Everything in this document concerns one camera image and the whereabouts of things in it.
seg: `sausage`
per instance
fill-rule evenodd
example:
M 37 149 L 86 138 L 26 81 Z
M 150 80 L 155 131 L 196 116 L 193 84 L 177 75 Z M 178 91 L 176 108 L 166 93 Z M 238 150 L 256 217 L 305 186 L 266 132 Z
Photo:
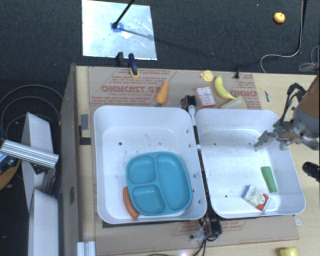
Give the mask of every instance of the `sausage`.
M 135 209 L 134 205 L 131 202 L 131 198 L 130 198 L 129 190 L 127 186 L 123 188 L 122 194 L 123 194 L 123 202 L 126 210 L 128 211 L 128 213 L 133 219 L 137 219 L 139 217 L 139 212 L 137 212 L 137 210 Z

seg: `blue divided plate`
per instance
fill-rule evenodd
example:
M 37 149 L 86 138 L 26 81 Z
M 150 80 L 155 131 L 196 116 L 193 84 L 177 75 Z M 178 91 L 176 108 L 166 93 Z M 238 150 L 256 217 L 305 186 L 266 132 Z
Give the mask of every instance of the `blue divided plate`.
M 147 216 L 160 216 L 186 209 L 192 200 L 189 176 L 183 161 L 170 152 L 133 157 L 125 169 L 135 209 Z

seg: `carrot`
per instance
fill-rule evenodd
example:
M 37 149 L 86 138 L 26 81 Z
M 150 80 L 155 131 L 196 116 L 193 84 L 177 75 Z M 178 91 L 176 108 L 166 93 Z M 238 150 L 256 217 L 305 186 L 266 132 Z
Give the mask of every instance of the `carrot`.
M 168 81 L 165 81 L 156 95 L 156 103 L 164 104 L 168 96 Z

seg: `small box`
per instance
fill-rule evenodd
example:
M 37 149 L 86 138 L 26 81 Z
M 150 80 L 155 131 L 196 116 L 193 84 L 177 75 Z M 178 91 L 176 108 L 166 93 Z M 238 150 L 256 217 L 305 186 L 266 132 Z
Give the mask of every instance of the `small box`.
M 210 87 L 197 88 L 195 90 L 195 94 L 196 94 L 198 103 L 202 109 L 213 108 L 214 106 L 216 106 L 216 102 Z
M 242 198 L 261 212 L 266 210 L 270 201 L 269 196 L 267 196 L 265 193 L 262 193 L 252 185 L 248 186 Z

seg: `orange ball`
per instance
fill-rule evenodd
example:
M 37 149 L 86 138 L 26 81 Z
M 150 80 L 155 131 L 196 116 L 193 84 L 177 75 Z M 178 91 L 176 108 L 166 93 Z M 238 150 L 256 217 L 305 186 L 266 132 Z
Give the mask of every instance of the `orange ball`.
M 273 16 L 273 19 L 277 22 L 277 23 L 284 23 L 286 16 L 282 13 L 282 12 L 276 12 Z

